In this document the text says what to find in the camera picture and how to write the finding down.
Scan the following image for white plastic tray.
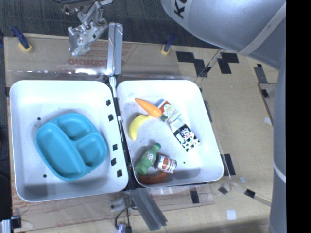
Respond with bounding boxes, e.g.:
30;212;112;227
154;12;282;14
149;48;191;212
9;79;129;203
116;79;225;188

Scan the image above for brown cardboard board red print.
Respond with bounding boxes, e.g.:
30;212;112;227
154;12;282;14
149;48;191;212
2;33;276;233

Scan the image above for black and white cow carton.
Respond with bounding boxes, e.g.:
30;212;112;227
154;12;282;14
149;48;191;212
170;120;201;152

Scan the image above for yellow banana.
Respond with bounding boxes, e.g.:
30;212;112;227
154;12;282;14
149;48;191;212
128;114;153;141

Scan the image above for orange carrot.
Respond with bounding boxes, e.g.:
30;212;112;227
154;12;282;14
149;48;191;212
135;97;168;122

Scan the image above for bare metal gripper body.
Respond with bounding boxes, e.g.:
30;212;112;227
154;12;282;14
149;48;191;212
60;0;115;27

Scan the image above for brown sausage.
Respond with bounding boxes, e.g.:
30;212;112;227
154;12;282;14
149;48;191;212
138;171;169;185

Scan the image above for green bottle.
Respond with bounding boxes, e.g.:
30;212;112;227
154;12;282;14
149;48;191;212
135;142;162;175

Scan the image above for red and white carton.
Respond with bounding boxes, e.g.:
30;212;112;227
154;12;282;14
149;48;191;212
155;100;182;124

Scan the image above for orange and white can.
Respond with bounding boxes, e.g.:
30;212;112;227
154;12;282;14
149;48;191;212
154;153;177;174

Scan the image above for blue divided plate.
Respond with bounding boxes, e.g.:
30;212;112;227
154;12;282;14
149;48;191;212
34;112;109;181

